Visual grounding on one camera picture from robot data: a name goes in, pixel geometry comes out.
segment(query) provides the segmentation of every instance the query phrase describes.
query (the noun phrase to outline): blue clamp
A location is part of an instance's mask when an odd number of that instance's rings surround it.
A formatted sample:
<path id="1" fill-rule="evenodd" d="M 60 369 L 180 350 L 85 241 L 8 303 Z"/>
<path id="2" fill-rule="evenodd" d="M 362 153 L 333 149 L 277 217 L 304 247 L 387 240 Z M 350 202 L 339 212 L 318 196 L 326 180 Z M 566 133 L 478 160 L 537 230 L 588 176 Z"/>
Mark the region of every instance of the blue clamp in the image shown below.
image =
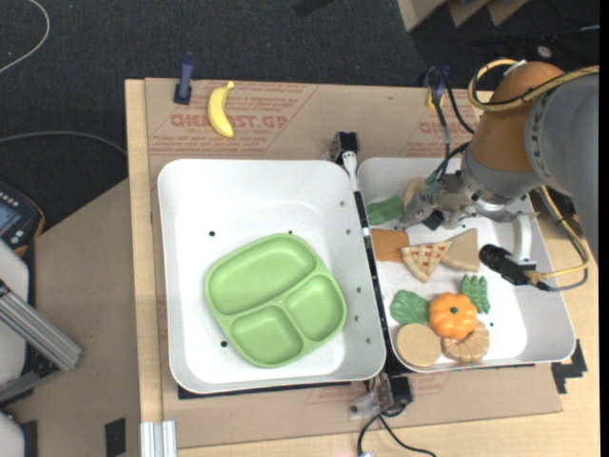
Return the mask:
<path id="1" fill-rule="evenodd" d="M 192 72 L 194 71 L 194 54 L 187 52 L 182 59 L 182 68 L 180 70 L 180 83 L 175 86 L 175 94 L 173 95 L 173 101 L 181 105 L 188 105 L 190 103 L 190 93 L 192 92 L 192 86 L 190 80 L 192 79 Z"/>

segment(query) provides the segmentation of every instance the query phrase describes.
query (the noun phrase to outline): toy pumpkin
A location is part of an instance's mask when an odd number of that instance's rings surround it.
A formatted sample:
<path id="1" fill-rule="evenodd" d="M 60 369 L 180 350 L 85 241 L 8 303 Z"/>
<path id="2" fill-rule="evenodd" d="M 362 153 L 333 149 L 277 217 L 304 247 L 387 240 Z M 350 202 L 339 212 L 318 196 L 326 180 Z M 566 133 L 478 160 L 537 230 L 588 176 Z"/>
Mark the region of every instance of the toy pumpkin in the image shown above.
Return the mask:
<path id="1" fill-rule="evenodd" d="M 464 339 L 476 326 L 477 315 L 465 294 L 442 293 L 429 304 L 429 326 L 441 337 Z"/>

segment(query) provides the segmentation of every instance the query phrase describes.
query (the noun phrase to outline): wooden table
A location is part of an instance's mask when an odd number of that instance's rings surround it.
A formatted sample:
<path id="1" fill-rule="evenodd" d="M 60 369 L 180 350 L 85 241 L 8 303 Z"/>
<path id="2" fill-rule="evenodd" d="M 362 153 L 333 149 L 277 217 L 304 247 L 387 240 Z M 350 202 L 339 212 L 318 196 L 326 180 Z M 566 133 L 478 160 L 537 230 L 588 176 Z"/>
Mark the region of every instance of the wooden table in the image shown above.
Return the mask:
<path id="1" fill-rule="evenodd" d="M 142 422 L 165 420 L 159 363 L 151 196 L 147 151 L 146 87 L 143 80 L 126 81 L 129 189 L 132 219 L 134 295 Z M 578 255 L 547 216 L 540 215 L 547 250 L 556 268 L 575 265 Z M 561 280 L 568 284 L 570 279 Z M 560 397 L 563 411 L 536 416 L 449 423 L 396 430 L 413 447 L 428 448 L 438 456 L 575 456 L 599 452 L 599 285 L 593 262 L 584 287 L 566 291 L 565 303 L 585 356 L 587 371 L 569 379 Z M 180 449 L 180 455 L 242 456 L 353 456 L 357 432 L 289 438 L 257 443 Z M 377 457 L 408 455 L 384 430 L 366 434 L 365 449 Z"/>

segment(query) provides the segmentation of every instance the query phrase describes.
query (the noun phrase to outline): dark background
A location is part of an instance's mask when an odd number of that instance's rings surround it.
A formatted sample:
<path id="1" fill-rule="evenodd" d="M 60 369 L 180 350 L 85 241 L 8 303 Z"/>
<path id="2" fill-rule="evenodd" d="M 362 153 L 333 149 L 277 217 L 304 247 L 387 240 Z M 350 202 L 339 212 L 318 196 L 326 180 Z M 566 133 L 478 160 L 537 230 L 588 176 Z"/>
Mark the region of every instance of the dark background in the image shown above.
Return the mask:
<path id="1" fill-rule="evenodd" d="M 0 140 L 61 130 L 125 148 L 124 81 L 177 78 L 186 51 L 196 57 L 195 79 L 404 87 L 446 65 L 453 87 L 465 88 L 496 57 L 536 59 L 544 36 L 557 36 L 552 61 L 564 70 L 599 63 L 599 31 L 580 31 L 599 24 L 599 0 L 531 0 L 499 26 L 484 8 L 458 29 L 441 6 L 411 32 L 396 0 L 333 0 L 307 15 L 296 11 L 304 0 L 36 1 L 49 13 L 49 38 L 0 73 Z M 34 5 L 0 0 L 0 68 L 44 31 Z M 487 39 L 498 42 L 478 43 Z M 0 174 L 39 204 L 51 227 L 128 168 L 105 144 L 53 136 L 0 143 Z"/>

